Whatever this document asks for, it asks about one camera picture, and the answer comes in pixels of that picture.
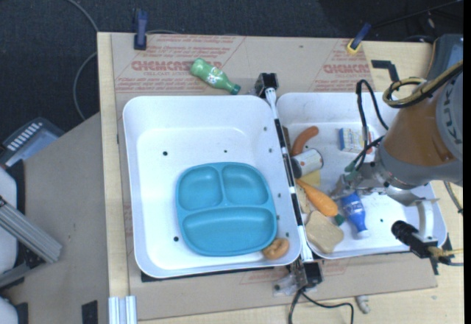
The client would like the blue and white carton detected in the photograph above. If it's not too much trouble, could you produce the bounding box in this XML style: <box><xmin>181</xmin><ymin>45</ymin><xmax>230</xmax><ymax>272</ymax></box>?
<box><xmin>338</xmin><ymin>127</ymin><xmax>375</xmax><ymax>154</ymax></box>

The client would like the thin black and white rod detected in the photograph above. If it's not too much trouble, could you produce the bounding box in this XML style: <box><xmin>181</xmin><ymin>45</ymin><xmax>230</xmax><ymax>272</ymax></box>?
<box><xmin>264</xmin><ymin>88</ymin><xmax>309</xmax><ymax>264</ymax></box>

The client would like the tan biscuit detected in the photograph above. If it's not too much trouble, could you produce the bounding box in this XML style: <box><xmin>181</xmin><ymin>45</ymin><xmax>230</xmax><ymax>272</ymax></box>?
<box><xmin>295</xmin><ymin>186</ymin><xmax>312</xmax><ymax>215</ymax></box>

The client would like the yellow cheese slice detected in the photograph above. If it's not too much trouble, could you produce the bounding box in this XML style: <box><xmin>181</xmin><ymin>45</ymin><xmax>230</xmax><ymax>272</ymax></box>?
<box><xmin>300</xmin><ymin>169</ymin><xmax>322</xmax><ymax>188</ymax></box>

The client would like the blue plastic bottle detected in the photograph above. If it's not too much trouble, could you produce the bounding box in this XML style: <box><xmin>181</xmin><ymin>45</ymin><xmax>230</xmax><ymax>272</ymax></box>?
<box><xmin>339</xmin><ymin>191</ymin><xmax>371</xmax><ymax>240</ymax></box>

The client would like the green plastic bottle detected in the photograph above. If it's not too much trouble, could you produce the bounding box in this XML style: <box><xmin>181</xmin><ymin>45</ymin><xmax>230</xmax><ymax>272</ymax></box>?
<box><xmin>188</xmin><ymin>57</ymin><xmax>242</xmax><ymax>96</ymax></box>

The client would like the tan doughnut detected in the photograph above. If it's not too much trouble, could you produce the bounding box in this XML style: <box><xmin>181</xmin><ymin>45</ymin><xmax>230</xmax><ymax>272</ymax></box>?
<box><xmin>261</xmin><ymin>237</ymin><xmax>291</xmax><ymax>261</ymax></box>

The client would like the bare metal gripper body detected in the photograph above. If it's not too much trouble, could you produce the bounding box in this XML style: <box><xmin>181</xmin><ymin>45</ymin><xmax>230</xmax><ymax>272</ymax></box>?
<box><xmin>352</xmin><ymin>162</ymin><xmax>439</xmax><ymax>206</ymax></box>

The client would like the tan bread slice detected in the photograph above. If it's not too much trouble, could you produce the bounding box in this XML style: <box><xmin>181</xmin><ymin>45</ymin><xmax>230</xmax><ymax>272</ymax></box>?
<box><xmin>304</xmin><ymin>210</ymin><xmax>345</xmax><ymax>255</ymax></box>

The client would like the white plastic tray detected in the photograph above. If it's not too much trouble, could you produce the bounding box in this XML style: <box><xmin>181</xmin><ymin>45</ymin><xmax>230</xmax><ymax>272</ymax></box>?
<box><xmin>121</xmin><ymin>94</ymin><xmax>304</xmax><ymax>278</ymax></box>
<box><xmin>275</xmin><ymin>91</ymin><xmax>448</xmax><ymax>261</ymax></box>

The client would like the black cylinder on white bracket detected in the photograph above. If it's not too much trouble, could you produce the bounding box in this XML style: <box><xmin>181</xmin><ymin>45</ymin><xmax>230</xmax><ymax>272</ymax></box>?
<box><xmin>390</xmin><ymin>199</ymin><xmax>441</xmax><ymax>259</ymax></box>

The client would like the orange sausage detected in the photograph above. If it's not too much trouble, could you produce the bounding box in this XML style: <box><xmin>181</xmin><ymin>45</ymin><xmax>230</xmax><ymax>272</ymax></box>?
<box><xmin>290</xmin><ymin>125</ymin><xmax>320</xmax><ymax>157</ymax></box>

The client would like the white can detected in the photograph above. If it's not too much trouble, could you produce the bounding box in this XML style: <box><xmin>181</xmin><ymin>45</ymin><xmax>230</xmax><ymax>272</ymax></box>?
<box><xmin>291</xmin><ymin>147</ymin><xmax>325</xmax><ymax>179</ymax></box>

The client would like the orange carrot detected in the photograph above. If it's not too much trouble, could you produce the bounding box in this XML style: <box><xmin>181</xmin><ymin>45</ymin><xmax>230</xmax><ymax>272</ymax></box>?
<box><xmin>295</xmin><ymin>178</ymin><xmax>347</xmax><ymax>226</ymax></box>

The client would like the brown cardboard board red print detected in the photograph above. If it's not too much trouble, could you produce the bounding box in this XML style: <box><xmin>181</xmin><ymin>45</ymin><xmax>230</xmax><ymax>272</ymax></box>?
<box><xmin>110</xmin><ymin>33</ymin><xmax>439</xmax><ymax>320</ymax></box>

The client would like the blue divided plate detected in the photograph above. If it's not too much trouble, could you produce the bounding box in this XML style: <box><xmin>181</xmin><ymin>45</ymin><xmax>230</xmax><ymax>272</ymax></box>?
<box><xmin>174</xmin><ymin>161</ymin><xmax>278</xmax><ymax>257</ymax></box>

